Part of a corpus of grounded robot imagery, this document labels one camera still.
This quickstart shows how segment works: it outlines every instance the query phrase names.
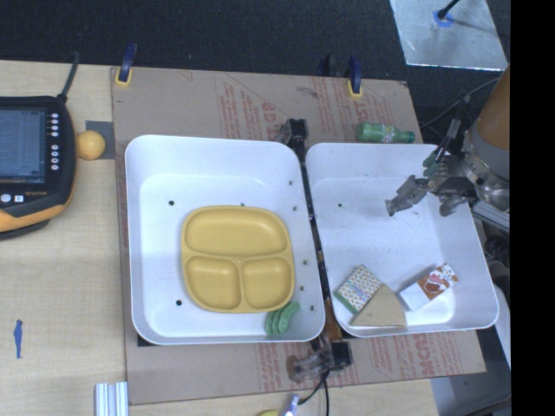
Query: yellow plate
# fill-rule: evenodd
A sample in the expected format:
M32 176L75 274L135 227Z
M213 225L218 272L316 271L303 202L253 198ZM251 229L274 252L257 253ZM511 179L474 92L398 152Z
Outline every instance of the yellow plate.
M211 311L273 311L295 288L287 227L262 208L206 206L191 212L181 228L181 263L187 292Z

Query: white tray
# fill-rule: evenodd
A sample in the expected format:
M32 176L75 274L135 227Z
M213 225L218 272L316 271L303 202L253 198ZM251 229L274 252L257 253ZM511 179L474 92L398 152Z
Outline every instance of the white tray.
M134 326L159 345L309 341L325 313L316 251L296 154L277 142L146 135L125 153ZM267 313L207 311L186 293L180 230L193 210L209 205L265 208L291 237L300 311L288 332L267 336Z
M366 265L394 292L444 262L459 283L417 312L406 328L349 325L352 314L335 298L337 321L357 337L487 328L499 313L484 252L468 205L446 218L428 194L411 209L390 217L392 199L407 177L421 177L433 145L326 144L312 146L306 166L323 256L332 291L352 270Z

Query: black fabric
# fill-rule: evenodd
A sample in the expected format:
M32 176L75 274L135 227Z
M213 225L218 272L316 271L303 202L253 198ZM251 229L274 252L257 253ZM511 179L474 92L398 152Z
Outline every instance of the black fabric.
M486 1L510 61L511 0ZM157 68L315 75L328 54L355 55L362 78L407 82L420 123L500 75L408 66L389 0L0 0L0 60L63 62L77 50L82 63L118 65L127 42L139 44L135 65ZM423 128L424 140L437 143L450 120Z

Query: green bottle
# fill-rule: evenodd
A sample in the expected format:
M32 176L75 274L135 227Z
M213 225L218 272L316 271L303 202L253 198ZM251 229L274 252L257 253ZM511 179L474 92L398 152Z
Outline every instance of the green bottle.
M356 139L370 143L413 143L415 133L401 131L391 125L363 121L356 126Z

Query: yellow ball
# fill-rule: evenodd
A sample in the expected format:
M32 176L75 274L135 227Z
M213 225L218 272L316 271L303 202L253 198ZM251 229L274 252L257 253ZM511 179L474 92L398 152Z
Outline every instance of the yellow ball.
M88 130L77 135L77 154L82 159L98 159L106 149L106 141L100 133Z

